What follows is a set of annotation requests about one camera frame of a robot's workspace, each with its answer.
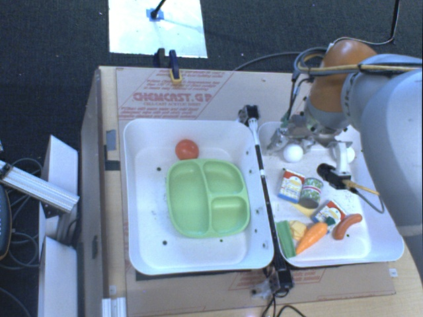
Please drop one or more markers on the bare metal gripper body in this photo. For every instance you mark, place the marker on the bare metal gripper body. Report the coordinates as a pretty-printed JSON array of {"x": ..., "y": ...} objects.
[{"x": 305, "y": 127}]

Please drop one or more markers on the green divided plate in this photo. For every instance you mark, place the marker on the green divided plate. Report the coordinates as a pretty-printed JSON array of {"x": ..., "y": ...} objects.
[{"x": 195, "y": 197}]

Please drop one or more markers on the green and white can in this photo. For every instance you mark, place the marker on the green and white can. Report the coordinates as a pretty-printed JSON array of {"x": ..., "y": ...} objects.
[{"x": 311, "y": 193}]

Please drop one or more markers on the white ball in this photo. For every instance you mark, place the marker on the white ball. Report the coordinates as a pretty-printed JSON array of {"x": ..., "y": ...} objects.
[{"x": 293, "y": 153}]

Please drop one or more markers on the white red and blue carton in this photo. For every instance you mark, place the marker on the white red and blue carton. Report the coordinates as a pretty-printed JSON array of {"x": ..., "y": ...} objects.
[
  {"x": 328, "y": 212},
  {"x": 291, "y": 187}
]

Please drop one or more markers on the orange carrot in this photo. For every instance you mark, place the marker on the orange carrot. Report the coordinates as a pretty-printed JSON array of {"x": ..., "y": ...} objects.
[{"x": 310, "y": 238}]

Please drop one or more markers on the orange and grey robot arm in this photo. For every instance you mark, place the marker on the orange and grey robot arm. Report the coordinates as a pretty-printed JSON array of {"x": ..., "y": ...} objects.
[{"x": 386, "y": 117}]

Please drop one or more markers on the red tomato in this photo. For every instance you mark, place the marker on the red tomato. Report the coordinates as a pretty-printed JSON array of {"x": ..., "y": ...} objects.
[{"x": 186, "y": 149}]

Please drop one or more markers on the brown cardboard board red print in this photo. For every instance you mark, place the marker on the brown cardboard board red print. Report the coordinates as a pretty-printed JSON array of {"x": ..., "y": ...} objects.
[{"x": 198, "y": 91}]

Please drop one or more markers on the white plastic tray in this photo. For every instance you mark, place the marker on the white plastic tray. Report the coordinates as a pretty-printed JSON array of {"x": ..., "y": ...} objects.
[
  {"x": 148, "y": 243},
  {"x": 373, "y": 243}
]

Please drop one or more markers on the red-brown sausage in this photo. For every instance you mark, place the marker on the red-brown sausage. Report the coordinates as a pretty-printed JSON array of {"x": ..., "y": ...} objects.
[{"x": 346, "y": 226}]

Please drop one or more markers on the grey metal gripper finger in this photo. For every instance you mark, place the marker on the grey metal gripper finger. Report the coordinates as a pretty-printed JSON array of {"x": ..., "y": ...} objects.
[
  {"x": 276, "y": 140},
  {"x": 306, "y": 145}
]

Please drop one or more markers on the thin black and white rod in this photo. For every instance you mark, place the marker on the thin black and white rod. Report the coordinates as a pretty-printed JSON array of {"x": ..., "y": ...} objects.
[{"x": 264, "y": 180}]

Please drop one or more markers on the green celery stick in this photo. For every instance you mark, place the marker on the green celery stick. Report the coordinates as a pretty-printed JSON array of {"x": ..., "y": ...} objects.
[{"x": 286, "y": 239}]

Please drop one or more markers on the yellow cheese slice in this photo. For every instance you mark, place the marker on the yellow cheese slice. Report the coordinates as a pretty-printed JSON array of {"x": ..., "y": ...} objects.
[{"x": 305, "y": 210}]

